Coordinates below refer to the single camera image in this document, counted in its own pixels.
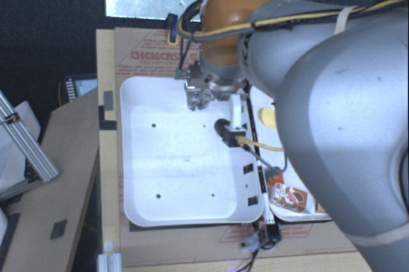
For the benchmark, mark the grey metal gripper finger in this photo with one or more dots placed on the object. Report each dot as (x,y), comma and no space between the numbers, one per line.
(192,102)
(203,102)

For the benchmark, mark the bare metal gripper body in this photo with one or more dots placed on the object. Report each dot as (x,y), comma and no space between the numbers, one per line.
(200,83)

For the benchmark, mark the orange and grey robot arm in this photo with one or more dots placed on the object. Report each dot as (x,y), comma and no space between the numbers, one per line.
(335,98)

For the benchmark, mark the brown cardboard board, red print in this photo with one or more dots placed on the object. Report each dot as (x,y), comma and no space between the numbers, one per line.
(150,53)

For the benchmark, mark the white plastic tray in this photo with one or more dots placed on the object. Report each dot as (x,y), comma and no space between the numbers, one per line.
(268,149)
(179,162)

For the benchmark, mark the yellow banana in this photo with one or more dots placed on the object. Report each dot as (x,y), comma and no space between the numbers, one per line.
(269,117)

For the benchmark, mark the thin black and white rod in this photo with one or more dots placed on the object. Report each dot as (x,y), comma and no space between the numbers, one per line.
(262,181)

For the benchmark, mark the red and green toy fruit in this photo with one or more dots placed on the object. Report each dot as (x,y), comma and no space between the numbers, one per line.
(274,175)

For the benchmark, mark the brown and white carton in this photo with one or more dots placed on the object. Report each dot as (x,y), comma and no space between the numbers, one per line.
(292,197)

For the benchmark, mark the black cylinder on white bracket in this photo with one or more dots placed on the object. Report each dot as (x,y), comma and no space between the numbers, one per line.
(235,114)

